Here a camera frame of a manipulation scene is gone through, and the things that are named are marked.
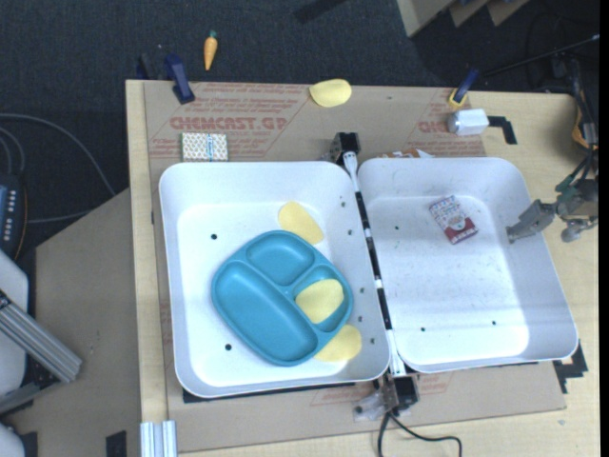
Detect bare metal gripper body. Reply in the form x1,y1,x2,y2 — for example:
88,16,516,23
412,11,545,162
555,178,599,221

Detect red and white packet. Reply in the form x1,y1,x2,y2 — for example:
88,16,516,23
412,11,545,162
428,194,479,246

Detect white plastic tray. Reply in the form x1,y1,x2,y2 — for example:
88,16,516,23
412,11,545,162
356,156,580,374
158,160,392,398

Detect white small carton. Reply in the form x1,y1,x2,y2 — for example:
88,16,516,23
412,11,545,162
446,108,490,137

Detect brown and white packet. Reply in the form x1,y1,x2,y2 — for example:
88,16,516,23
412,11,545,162
379,148,437,160

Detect thin black and white rod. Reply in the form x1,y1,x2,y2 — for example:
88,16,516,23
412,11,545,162
343,150,403,376

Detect yellow potato chip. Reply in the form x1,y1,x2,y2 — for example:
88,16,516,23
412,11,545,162
308,78,353,109
277,201,325,246
294,278,344,325
313,324,363,364

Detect blue divided plate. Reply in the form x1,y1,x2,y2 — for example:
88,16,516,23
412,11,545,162
210,229,355,368

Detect brown cardboard board red print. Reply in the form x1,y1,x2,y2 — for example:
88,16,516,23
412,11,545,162
142,80,568,454

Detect white orange patterned packet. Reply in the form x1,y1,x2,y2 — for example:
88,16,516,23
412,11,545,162
180,131,229,163

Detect orange carrot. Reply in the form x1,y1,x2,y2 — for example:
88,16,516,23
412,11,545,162
204,30,219,72

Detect black block with thin wires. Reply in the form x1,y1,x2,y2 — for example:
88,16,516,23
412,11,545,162
327,131,362,164
380,373,421,416

